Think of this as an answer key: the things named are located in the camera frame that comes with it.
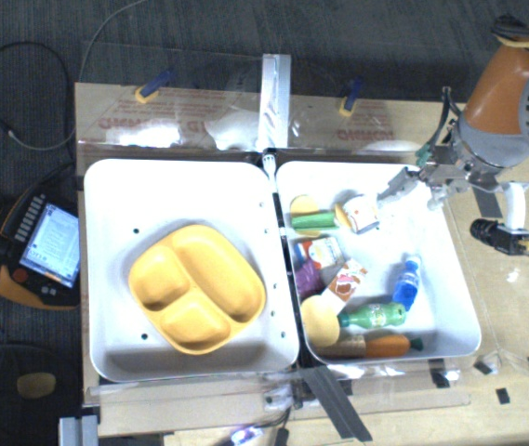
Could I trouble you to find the white plastic tray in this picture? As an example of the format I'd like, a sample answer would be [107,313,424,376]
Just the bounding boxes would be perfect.
[274,159,483,367]
[82,157,301,384]

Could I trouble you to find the green stick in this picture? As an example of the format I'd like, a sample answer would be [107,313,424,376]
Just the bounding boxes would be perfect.
[290,211,340,231]

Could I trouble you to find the white and orange carton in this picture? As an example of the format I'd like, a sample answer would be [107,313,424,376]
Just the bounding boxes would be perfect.
[319,257,369,318]

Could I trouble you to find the green bottle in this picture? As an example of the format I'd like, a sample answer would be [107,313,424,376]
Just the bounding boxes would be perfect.
[337,301,407,331]

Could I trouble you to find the brown cardboard board red print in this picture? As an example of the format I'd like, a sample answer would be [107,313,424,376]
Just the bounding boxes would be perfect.
[73,81,479,409]

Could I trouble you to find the pale yellow round bread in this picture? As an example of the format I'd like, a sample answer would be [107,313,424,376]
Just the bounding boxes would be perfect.
[299,294,342,348]

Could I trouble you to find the white packet with colour print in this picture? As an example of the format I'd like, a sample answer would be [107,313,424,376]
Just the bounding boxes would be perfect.
[294,235,346,269]

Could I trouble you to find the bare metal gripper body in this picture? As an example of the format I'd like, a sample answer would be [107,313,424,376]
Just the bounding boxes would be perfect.
[418,144,503,194]

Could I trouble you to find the blue bottle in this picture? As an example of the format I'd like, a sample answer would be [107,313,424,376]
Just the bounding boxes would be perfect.
[391,254,423,312]

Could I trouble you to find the white can with yellow lid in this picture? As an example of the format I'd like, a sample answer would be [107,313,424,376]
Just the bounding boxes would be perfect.
[334,193,381,236]

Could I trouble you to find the orange carrot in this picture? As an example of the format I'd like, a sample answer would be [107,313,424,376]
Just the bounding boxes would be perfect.
[364,334,425,360]

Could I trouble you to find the black cylinder on white bracket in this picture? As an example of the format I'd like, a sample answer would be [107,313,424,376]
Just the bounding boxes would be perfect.
[469,180,529,256]

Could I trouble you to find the brown bread piece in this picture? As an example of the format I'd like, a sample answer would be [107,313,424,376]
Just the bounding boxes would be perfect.
[316,334,368,360]

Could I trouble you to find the yellow divided plate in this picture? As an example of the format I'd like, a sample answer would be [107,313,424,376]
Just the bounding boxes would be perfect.
[126,223,268,357]

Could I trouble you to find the yellow half-round slice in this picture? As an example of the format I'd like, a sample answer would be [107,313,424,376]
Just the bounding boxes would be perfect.
[288,194,322,238]

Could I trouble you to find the purple grapes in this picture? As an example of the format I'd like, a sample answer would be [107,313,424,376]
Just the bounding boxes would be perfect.
[295,258,326,299]

